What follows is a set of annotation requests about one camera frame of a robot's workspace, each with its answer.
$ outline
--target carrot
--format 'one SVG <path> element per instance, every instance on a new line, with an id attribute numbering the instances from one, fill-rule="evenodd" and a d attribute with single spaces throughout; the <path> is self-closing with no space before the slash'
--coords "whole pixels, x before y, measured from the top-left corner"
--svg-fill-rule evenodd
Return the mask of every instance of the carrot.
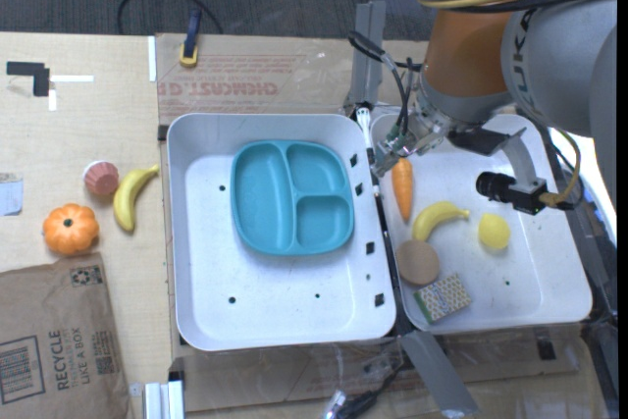
<path id="1" fill-rule="evenodd" d="M 403 220 L 410 218 L 412 209 L 412 163 L 405 158 L 399 159 L 392 167 L 392 190 Z"/>

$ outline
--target blue plate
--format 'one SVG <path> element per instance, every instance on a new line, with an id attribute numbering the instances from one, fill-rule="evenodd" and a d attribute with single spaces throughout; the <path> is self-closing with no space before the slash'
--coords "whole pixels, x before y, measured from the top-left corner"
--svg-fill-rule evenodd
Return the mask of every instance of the blue plate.
<path id="1" fill-rule="evenodd" d="M 245 145 L 234 158 L 231 188 L 235 227 L 263 253 L 326 253 L 353 232 L 346 170 L 336 153 L 319 143 Z"/>

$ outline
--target banana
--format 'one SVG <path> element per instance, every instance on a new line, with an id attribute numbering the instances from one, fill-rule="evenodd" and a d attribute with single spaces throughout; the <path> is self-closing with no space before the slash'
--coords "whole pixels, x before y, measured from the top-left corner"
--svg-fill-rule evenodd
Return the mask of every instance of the banana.
<path id="1" fill-rule="evenodd" d="M 469 210 L 458 208 L 450 201 L 439 201 L 425 208 L 412 224 L 412 237 L 426 241 L 438 224 L 455 218 L 469 218 Z"/>
<path id="2" fill-rule="evenodd" d="M 159 173 L 159 165 L 145 170 L 130 170 L 120 181 L 114 194 L 114 216 L 125 231 L 135 228 L 135 199 L 146 183 Z"/>

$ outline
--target yellow ball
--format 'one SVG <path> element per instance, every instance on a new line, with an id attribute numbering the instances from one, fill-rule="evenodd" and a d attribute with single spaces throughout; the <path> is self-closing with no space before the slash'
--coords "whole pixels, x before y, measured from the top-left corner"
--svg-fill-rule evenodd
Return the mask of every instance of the yellow ball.
<path id="1" fill-rule="evenodd" d="M 500 215 L 485 213 L 480 219 L 478 236 L 486 246 L 503 249 L 510 240 L 510 226 Z"/>

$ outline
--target brown paper bag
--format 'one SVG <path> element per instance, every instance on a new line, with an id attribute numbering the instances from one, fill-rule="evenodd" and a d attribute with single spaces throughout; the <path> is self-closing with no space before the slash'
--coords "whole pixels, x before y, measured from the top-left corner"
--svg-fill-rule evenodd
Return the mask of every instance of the brown paper bag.
<path id="1" fill-rule="evenodd" d="M 99 253 L 0 274 L 0 418 L 131 418 Z"/>

